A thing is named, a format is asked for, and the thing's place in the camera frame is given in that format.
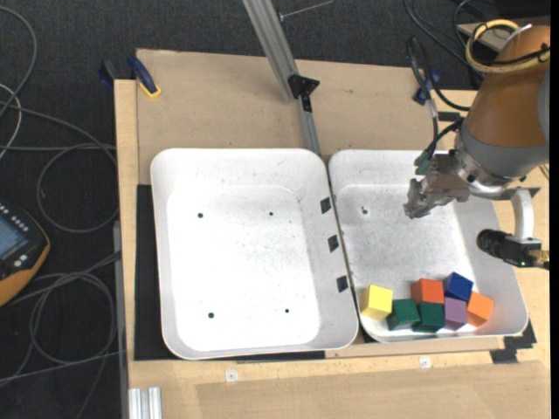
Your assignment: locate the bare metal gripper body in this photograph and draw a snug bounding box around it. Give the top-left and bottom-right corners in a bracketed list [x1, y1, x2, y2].
[424, 150, 523, 203]

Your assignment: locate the white plastic tray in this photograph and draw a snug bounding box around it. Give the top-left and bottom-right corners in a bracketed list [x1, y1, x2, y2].
[149, 148, 360, 361]
[327, 148, 529, 345]

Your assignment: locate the blue cube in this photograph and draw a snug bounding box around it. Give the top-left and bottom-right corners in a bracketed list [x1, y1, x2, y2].
[443, 271, 475, 302]

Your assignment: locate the red-orange cube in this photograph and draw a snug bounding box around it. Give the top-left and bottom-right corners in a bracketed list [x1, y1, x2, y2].
[410, 278, 445, 306]

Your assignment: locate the purple cube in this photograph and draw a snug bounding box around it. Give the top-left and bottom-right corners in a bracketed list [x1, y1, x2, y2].
[443, 297, 469, 332]

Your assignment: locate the yellow cube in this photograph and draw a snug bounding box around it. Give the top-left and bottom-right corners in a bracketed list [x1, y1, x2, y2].
[359, 284, 394, 321]

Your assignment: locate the green cube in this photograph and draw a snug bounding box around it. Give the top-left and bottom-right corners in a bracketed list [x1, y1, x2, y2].
[412, 302, 446, 333]
[385, 298, 421, 332]

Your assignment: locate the light orange cube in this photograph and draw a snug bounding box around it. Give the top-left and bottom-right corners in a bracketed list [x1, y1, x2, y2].
[466, 291, 494, 327]

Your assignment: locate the brown cardboard board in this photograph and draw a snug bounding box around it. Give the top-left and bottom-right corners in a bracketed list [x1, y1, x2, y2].
[135, 48, 503, 360]

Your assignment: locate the black cylinder on white bracket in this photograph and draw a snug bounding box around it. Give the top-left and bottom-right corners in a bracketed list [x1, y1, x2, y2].
[475, 187, 544, 268]

